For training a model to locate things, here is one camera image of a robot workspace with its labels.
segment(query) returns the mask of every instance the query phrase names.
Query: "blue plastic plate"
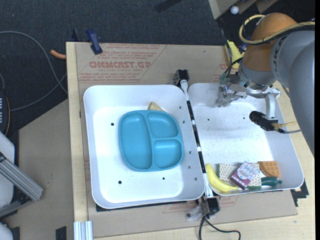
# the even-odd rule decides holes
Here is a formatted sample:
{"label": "blue plastic plate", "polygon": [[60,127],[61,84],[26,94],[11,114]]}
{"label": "blue plastic plate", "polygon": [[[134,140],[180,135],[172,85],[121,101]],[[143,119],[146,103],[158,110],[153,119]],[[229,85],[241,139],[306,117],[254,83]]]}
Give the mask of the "blue plastic plate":
{"label": "blue plastic plate", "polygon": [[133,170],[151,172],[171,169],[184,157],[179,125],[167,112],[128,112],[121,117],[118,130],[121,156]]}

